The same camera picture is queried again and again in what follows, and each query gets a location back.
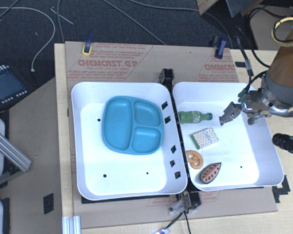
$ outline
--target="pretzel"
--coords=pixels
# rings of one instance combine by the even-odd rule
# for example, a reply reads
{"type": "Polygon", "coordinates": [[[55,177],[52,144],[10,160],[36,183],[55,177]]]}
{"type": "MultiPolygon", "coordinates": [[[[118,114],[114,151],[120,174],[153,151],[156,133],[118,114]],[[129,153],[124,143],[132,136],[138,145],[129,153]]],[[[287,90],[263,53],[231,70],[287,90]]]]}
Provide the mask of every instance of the pretzel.
{"type": "Polygon", "coordinates": [[[201,169],[203,166],[203,158],[202,156],[194,151],[194,150],[189,150],[187,151],[187,159],[188,162],[190,163],[191,167],[194,169],[201,169]]]}

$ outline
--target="brown food toy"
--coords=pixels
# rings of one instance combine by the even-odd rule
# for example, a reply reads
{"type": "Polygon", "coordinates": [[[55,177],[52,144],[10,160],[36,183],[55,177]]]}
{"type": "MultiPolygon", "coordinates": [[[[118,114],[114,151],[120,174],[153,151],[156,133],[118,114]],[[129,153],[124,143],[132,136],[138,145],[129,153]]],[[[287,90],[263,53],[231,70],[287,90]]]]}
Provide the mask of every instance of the brown food toy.
{"type": "Polygon", "coordinates": [[[204,184],[211,183],[220,171],[221,163],[214,163],[206,167],[200,175],[200,179],[204,184]]]}
{"type": "Polygon", "coordinates": [[[201,169],[203,166],[202,156],[194,150],[187,151],[187,160],[194,169],[201,169]]]}

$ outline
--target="blue plate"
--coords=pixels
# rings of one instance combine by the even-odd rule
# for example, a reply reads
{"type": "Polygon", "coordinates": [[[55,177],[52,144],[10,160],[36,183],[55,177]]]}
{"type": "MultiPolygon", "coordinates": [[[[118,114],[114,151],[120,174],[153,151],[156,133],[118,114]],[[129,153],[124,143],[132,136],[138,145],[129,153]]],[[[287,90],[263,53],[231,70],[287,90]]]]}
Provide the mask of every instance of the blue plate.
{"type": "Polygon", "coordinates": [[[150,101],[117,96],[105,105],[103,141],[116,152],[134,155],[154,153],[162,145],[163,128],[162,112],[150,101]]]}

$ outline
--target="white tray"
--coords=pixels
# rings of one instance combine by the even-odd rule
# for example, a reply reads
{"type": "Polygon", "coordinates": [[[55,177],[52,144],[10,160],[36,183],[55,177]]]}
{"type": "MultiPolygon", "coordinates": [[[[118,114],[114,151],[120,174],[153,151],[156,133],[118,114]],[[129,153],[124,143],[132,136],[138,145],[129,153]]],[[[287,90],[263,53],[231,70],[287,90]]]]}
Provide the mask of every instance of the white tray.
{"type": "Polygon", "coordinates": [[[231,101],[237,103],[237,95],[245,86],[244,83],[180,82],[173,88],[177,111],[213,114],[211,121],[180,124],[185,150],[195,150],[203,158],[201,169],[189,166],[192,183],[202,191],[273,186],[283,180],[283,170],[265,118],[249,126],[247,115],[241,113],[223,126],[219,123],[219,116],[231,101]],[[214,130],[219,141],[197,150],[190,135],[208,127],[214,130]],[[202,183],[200,172],[217,162],[222,164],[216,179],[209,184],[202,183]]]}
{"type": "Polygon", "coordinates": [[[187,186],[183,154],[168,90],[158,83],[81,82],[72,90],[77,185],[90,200],[169,195],[187,186]],[[102,138],[106,102],[131,96],[155,103],[162,111],[164,137],[159,150],[149,155],[121,154],[108,149],[102,138]],[[162,104],[168,106],[162,110],[162,104]]]}

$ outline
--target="screen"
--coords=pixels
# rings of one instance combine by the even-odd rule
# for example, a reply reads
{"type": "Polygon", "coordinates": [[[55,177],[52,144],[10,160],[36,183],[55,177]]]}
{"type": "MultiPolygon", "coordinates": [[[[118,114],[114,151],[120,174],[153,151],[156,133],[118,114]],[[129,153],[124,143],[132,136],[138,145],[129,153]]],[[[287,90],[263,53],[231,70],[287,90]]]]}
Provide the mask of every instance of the screen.
{"type": "Polygon", "coordinates": [[[26,87],[11,72],[0,74],[0,101],[26,87]]]}

